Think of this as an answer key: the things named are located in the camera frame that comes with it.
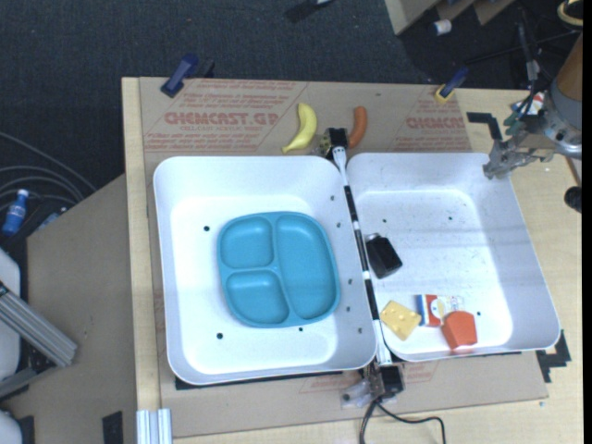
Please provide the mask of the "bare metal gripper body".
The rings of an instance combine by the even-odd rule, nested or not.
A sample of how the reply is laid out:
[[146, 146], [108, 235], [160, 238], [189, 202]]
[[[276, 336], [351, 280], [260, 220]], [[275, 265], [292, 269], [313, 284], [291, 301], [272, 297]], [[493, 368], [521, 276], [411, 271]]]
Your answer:
[[522, 164], [548, 162], [555, 154], [582, 159], [581, 131], [561, 121], [526, 117], [514, 122], [507, 134], [508, 141], [513, 141], [523, 155]]

